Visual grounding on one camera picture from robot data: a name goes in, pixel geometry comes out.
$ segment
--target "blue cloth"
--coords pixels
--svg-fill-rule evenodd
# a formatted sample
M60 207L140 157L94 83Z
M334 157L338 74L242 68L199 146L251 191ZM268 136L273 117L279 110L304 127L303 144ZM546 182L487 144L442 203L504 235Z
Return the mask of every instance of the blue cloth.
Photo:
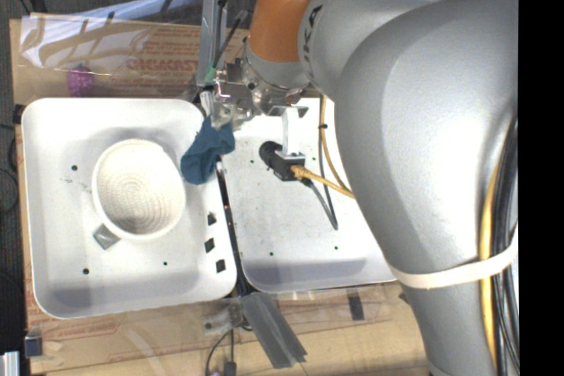
M210 116L204 119L202 128L194 143L189 147L180 161L182 177L188 183L201 185L213 173L216 159L235 149L235 137L231 123L224 125L219 131L212 127Z

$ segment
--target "duct tape strip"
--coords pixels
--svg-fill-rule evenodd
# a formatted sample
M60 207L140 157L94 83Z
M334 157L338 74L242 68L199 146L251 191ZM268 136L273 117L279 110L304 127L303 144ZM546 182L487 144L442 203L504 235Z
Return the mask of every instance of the duct tape strip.
M517 225L511 244L503 252L487 260L466 263L459 267L429 274L409 274L392 267L390 264L389 266L392 274L401 284L411 288L430 290L466 284L501 273L517 257L518 252L519 226Z

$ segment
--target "purple object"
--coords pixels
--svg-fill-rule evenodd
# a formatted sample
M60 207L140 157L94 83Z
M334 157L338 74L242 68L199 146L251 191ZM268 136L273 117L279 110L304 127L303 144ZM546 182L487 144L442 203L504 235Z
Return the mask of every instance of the purple object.
M72 98L89 98L94 93L94 74L80 64L67 72L67 86Z

